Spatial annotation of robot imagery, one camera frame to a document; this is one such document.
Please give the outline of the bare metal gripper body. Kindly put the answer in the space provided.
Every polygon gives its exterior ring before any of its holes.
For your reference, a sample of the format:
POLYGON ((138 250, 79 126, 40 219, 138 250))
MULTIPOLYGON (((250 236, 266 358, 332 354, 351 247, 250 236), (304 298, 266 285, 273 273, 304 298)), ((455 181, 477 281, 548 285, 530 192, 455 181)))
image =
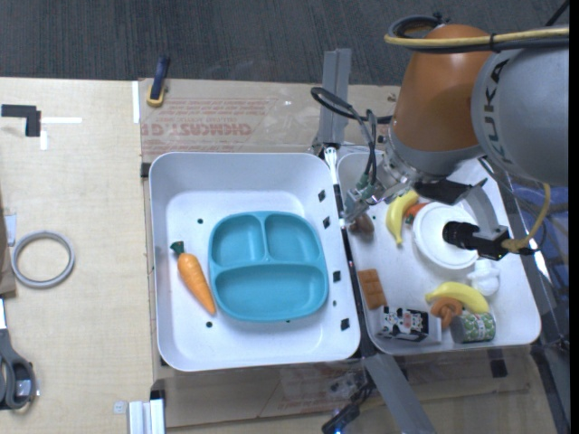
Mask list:
POLYGON ((415 168, 402 161, 383 159, 376 171, 376 198, 386 203, 406 194, 417 178, 415 168))

